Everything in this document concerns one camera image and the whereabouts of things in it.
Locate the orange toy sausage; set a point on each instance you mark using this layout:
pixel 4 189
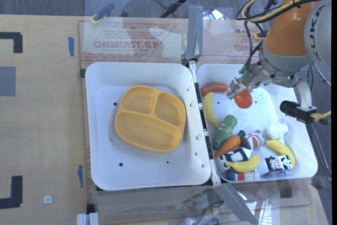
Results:
pixel 213 88

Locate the brown cardboard board, red print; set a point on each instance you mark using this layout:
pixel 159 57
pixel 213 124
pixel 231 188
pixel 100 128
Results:
pixel 126 42

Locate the red and white can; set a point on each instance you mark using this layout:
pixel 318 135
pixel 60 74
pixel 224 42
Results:
pixel 256 140

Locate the orange divided plate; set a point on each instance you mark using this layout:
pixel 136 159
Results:
pixel 147 126

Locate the orange carrot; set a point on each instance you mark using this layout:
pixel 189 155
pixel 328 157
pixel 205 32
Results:
pixel 229 145

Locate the red toy tomato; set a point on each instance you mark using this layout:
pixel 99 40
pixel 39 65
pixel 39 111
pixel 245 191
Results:
pixel 243 100

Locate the green toy bottle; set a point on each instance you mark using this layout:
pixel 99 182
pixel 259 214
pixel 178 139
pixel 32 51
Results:
pixel 223 131

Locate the white plastic tray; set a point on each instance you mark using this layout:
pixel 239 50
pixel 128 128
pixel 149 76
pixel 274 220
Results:
pixel 147 174
pixel 263 116

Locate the white lumpy toy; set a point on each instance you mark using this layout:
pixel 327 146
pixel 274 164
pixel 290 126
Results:
pixel 276 130

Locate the yellow banana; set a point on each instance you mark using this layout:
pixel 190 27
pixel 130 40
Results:
pixel 245 165
pixel 209 109
pixel 283 148

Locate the red white and blue box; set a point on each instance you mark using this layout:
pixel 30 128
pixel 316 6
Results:
pixel 242 176

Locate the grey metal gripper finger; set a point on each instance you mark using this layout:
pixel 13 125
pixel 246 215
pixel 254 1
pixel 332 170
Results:
pixel 232 88
pixel 242 87

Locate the black cylinder on white bracket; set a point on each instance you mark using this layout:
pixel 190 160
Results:
pixel 296 110

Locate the black and white cow carton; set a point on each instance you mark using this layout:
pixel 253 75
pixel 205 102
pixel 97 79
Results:
pixel 279 164
pixel 238 155

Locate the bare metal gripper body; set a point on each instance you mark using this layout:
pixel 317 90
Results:
pixel 266 75

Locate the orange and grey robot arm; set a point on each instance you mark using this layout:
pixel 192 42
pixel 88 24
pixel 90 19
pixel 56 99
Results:
pixel 285 31

